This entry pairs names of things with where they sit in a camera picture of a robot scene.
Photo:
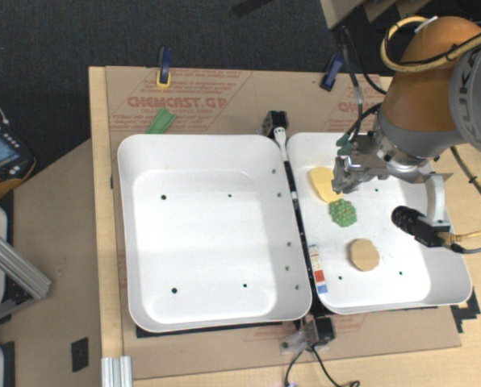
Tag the white plastic tray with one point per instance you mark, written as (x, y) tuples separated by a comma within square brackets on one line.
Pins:
[(394, 248), (208, 236)]

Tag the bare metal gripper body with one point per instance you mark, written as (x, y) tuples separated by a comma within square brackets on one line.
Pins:
[(365, 163)]

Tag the brown round biscuit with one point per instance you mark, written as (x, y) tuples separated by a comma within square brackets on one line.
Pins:
[(363, 255)]

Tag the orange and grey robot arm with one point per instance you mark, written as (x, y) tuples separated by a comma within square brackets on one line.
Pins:
[(422, 95)]

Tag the green toy grapes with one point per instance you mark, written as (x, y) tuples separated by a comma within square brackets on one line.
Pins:
[(342, 213)]

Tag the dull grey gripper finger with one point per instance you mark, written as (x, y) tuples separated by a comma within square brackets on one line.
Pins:
[(353, 181), (339, 181)]

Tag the black cylinder on white bracket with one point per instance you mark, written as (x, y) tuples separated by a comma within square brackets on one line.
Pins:
[(412, 222)]

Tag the brown cardboard board red print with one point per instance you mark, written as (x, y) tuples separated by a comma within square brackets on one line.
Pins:
[(232, 95)]

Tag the thin black and white rod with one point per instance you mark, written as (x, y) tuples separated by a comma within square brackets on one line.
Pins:
[(295, 200)]

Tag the yellow toy chip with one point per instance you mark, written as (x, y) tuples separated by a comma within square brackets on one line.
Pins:
[(320, 181)]

